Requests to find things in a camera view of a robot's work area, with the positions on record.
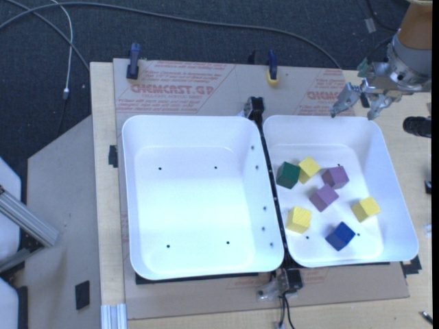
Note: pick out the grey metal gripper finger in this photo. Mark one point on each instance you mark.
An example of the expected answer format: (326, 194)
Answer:
(344, 99)
(380, 106)

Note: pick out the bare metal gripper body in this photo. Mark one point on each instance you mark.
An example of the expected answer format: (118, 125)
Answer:
(399, 81)

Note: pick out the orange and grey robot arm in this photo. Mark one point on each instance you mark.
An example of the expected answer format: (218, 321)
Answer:
(416, 26)

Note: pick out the white plastic tray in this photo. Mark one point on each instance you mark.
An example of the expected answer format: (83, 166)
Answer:
(192, 201)
(343, 139)

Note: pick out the yellow cube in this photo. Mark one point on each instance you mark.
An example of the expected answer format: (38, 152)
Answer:
(365, 209)
(298, 220)
(309, 168)

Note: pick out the purple cube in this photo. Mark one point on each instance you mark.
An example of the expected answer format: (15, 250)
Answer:
(323, 197)
(336, 177)

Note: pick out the green cube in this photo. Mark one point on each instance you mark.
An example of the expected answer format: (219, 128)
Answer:
(287, 176)

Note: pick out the thin black rod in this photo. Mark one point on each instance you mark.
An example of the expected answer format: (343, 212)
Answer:
(274, 187)

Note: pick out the blue cube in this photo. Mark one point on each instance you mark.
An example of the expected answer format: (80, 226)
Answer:
(340, 235)

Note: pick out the brown cardboard board red print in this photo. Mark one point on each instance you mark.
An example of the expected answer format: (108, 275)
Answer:
(192, 87)

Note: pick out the black cylinder on white bracket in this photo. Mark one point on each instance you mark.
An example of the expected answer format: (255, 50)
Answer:
(418, 126)

